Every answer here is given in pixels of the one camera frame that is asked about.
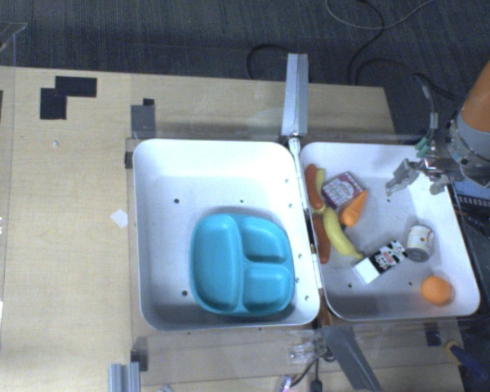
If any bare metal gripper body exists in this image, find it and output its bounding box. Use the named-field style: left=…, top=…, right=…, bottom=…
left=417, top=139, right=466, bottom=183

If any white plastic tray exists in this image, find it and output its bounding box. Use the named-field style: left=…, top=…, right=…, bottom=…
left=131, top=138, right=322, bottom=332
left=299, top=141, right=482, bottom=323

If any white printed can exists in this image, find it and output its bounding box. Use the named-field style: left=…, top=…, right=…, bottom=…
left=404, top=224, right=435, bottom=263

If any orange carrot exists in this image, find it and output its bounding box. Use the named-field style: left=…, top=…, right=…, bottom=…
left=338, top=189, right=370, bottom=229

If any purple carton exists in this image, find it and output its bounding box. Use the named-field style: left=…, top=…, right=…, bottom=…
left=321, top=171, right=367, bottom=212

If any black and white carton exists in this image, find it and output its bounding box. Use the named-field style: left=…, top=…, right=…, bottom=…
left=351, top=239, right=410, bottom=286

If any red toy sausage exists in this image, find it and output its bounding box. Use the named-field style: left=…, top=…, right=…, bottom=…
left=311, top=216, right=332, bottom=265
left=304, top=163, right=327, bottom=212

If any orange ball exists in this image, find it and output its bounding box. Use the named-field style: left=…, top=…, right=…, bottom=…
left=421, top=274, right=454, bottom=306

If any blue divided plate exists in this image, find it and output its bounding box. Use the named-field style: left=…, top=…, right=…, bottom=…
left=189, top=212, right=296, bottom=318

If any black cylinder on white bracket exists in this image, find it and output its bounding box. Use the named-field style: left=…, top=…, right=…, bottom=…
left=457, top=177, right=490, bottom=228

